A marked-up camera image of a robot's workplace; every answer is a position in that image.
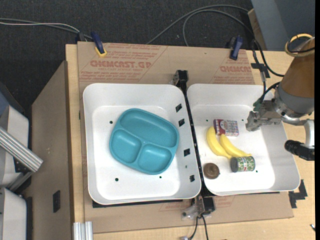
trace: yellow banana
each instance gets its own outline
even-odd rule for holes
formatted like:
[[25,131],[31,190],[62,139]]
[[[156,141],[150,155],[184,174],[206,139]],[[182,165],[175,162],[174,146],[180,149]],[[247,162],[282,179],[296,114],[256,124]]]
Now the yellow banana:
[[251,156],[251,154],[248,154],[240,150],[239,148],[235,147],[225,134],[220,135],[220,144],[225,149],[225,151],[232,157],[241,158]]
[[206,131],[206,141],[208,142],[208,145],[209,145],[210,149],[212,150],[212,152],[215,153],[217,156],[226,157],[228,159],[231,158],[231,155],[229,155],[225,151],[225,149],[221,146],[221,144],[217,140],[216,131],[213,126],[211,126]]

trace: blue clamp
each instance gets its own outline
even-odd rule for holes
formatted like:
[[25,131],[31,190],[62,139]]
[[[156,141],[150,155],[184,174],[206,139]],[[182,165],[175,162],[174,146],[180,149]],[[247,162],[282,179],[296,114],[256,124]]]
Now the blue clamp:
[[104,48],[104,45],[100,39],[100,36],[96,32],[91,32],[91,37],[95,43],[95,51],[99,57],[103,58],[107,55],[107,51]]
[[243,38],[241,36],[237,36],[233,44],[233,50],[230,52],[230,56],[229,56],[230,59],[235,61],[238,59],[238,53],[243,43],[244,43]]

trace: blue plate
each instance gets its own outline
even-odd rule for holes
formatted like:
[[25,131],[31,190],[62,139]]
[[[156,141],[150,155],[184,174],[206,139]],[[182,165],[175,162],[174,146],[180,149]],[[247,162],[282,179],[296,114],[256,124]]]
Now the blue plate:
[[179,132],[164,118],[148,111],[126,110],[111,133],[109,148],[120,163],[156,175],[171,164],[179,144]]

